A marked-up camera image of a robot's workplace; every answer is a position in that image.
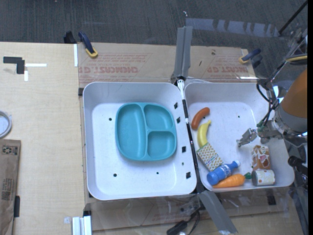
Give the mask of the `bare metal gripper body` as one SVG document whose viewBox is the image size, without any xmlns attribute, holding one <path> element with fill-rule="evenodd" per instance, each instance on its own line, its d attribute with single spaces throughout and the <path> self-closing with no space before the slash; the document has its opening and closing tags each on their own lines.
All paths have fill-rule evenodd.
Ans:
<svg viewBox="0 0 313 235">
<path fill-rule="evenodd" d="M 271 139 L 281 140 L 283 138 L 282 133 L 276 128 L 273 120 L 269 120 L 267 123 L 259 122 L 257 124 L 257 134 L 261 143 L 268 143 Z"/>
</svg>

